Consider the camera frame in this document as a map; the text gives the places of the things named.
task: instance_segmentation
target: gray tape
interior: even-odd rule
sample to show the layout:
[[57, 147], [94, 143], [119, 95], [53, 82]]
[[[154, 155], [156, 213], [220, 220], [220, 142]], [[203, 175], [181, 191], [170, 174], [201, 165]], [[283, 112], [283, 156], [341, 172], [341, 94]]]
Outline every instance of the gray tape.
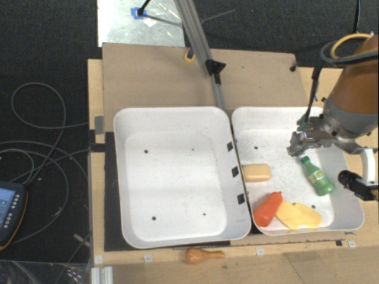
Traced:
[[95, 135], [102, 135], [104, 133], [103, 119], [103, 116], [95, 117]]

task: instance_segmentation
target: bottle label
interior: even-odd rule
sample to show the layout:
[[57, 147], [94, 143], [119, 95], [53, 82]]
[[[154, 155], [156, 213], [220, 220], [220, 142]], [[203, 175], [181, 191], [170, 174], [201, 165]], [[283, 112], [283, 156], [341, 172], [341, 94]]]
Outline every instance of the bottle label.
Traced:
[[324, 177], [324, 173], [321, 170], [317, 170], [309, 176], [309, 179], [312, 183], [315, 183], [316, 181], [323, 179]]

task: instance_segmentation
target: yellow cable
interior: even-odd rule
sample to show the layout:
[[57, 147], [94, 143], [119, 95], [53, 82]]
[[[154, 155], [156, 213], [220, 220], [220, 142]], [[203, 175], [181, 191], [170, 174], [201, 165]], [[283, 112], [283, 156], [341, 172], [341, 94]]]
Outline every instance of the yellow cable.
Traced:
[[363, 38], [363, 39], [368, 39], [368, 38], [371, 38], [372, 35], [370, 34], [350, 34], [350, 35], [346, 35], [344, 37], [342, 37], [341, 39], [339, 39], [333, 46], [332, 46], [332, 49], [330, 50], [330, 56], [333, 58], [333, 59], [339, 59], [340, 57], [336, 55], [336, 49], [341, 46], [342, 43], [350, 40], [350, 39], [355, 39], [355, 38]]

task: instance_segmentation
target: black floor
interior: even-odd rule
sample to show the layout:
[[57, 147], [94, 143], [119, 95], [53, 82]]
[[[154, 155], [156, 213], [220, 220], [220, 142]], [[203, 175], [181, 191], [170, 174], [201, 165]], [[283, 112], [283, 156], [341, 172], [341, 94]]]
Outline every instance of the black floor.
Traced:
[[[352, 31], [356, 0], [194, 0], [201, 18], [236, 11], [204, 23], [211, 47], [295, 53], [300, 65], [316, 63], [321, 46]], [[378, 33], [378, 0], [362, 0], [359, 30]], [[97, 47], [96, 0], [0, 0], [0, 143], [28, 140], [53, 145], [60, 129], [33, 128], [11, 110], [11, 97], [21, 85], [45, 83], [62, 96], [67, 123], [88, 120], [86, 61], [101, 57]], [[40, 126], [62, 126], [63, 108], [49, 89], [33, 85], [14, 98], [17, 112]], [[86, 125], [64, 130], [58, 148], [72, 153], [89, 146]], [[3, 144], [0, 151], [18, 148], [48, 154], [35, 144]], [[0, 180], [7, 182], [28, 170], [22, 154], [0, 154]], [[54, 159], [62, 156], [56, 151]], [[76, 156], [86, 169], [86, 153]], [[43, 162], [33, 154], [36, 165]], [[69, 159], [59, 162], [68, 177], [67, 205], [45, 231], [0, 252], [2, 260], [66, 262], [80, 245], [77, 234], [89, 233], [87, 182]], [[15, 237], [23, 239], [44, 227], [62, 209], [66, 198], [64, 175], [46, 166], [30, 185], [25, 220]], [[85, 262], [88, 248], [72, 259]]]

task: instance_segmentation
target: wooden table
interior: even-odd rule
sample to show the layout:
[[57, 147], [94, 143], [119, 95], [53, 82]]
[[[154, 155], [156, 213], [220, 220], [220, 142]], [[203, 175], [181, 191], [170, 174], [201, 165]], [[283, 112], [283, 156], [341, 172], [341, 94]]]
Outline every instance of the wooden table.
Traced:
[[[234, 54], [238, 59], [240, 52]], [[98, 144], [104, 143], [104, 131], [96, 127], [95, 119], [106, 114], [102, 67], [103, 60], [88, 61], [89, 122], [90, 129], [97, 130]], [[306, 67], [297, 69], [307, 96], [311, 71]], [[322, 71], [319, 98], [328, 96], [340, 72], [339, 69]], [[358, 141], [363, 146], [378, 146], [377, 129]], [[359, 156], [346, 155], [346, 161], [353, 172], [362, 171]], [[104, 163], [103, 152], [90, 154], [93, 258], [94, 266], [114, 267], [114, 283], [126, 283], [126, 279], [130, 283], [365, 283], [369, 279], [375, 283], [379, 280], [375, 272], [379, 259], [377, 202], [361, 202], [365, 222], [358, 230], [280, 237], [250, 235], [231, 246], [217, 248], [225, 252], [225, 259], [208, 260], [196, 266], [186, 264], [185, 250], [178, 248], [104, 251]], [[262, 248], [264, 256], [258, 256], [257, 249]], [[147, 254], [153, 256], [153, 263], [144, 262]]]

